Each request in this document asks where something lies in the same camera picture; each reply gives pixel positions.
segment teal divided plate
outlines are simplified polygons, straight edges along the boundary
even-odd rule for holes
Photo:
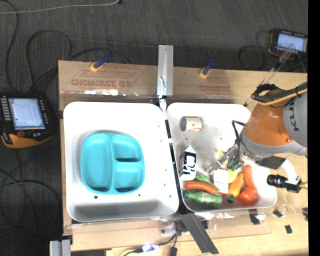
[[[140,144],[118,133],[95,133],[81,148],[83,184],[99,194],[125,194],[137,190],[145,179],[145,162]]]

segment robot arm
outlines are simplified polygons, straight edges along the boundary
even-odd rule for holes
[[[240,134],[252,159],[278,153],[308,154],[308,93],[272,105],[257,104]]]
[[[243,124],[241,133],[238,135],[236,132],[235,144],[208,169],[210,174],[226,162],[231,170],[236,170],[246,160],[270,168],[268,164],[271,159],[274,161],[277,158],[274,156],[276,154],[308,155],[308,82],[293,90],[294,96],[288,99],[281,96],[284,93],[288,94],[287,91],[274,87],[264,96],[269,100],[259,102],[247,123]],[[275,95],[281,96],[279,100],[275,99]],[[299,192],[299,184],[302,181],[295,175],[292,164],[287,159],[278,159],[278,167],[282,165],[285,168],[288,178],[270,175],[267,183],[287,188],[291,192]]]

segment orange carrot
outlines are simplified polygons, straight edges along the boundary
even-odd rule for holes
[[[229,203],[233,203],[235,201],[235,198],[239,195],[243,181],[244,173],[240,172],[229,186],[229,197],[227,199]]]
[[[203,181],[187,181],[184,184],[186,190],[204,190],[212,195],[217,193],[217,189]]]
[[[255,186],[254,180],[252,178],[252,167],[251,165],[245,165],[243,167],[243,179],[244,183],[247,187],[252,188],[253,192],[256,194],[257,193],[257,187]]]

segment red object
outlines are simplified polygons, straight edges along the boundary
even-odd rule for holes
[[[217,189],[202,181],[188,181],[184,184],[186,190],[204,190],[212,195],[217,193]]]
[[[243,167],[243,179],[244,179],[244,183],[247,187],[251,187],[254,191],[254,193],[257,193],[257,188],[256,185],[254,183],[254,180],[252,178],[252,167],[251,165],[245,165]]]
[[[256,193],[250,186],[247,186],[245,190],[238,195],[237,198],[245,206],[252,206],[258,201]]]

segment green bottle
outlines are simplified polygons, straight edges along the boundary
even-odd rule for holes
[[[207,192],[190,192],[183,191],[182,193],[184,199],[192,199],[197,203],[206,204],[212,208],[218,209],[222,205],[222,196],[219,194],[210,194]]]
[[[205,182],[205,183],[208,183],[209,185],[215,187],[217,193],[220,191],[219,188],[217,188],[217,186],[216,186],[213,182],[211,182],[211,180],[210,180],[206,175],[204,175],[204,174],[201,173],[201,172],[197,172],[197,173],[196,173],[195,179],[196,179],[197,181]]]

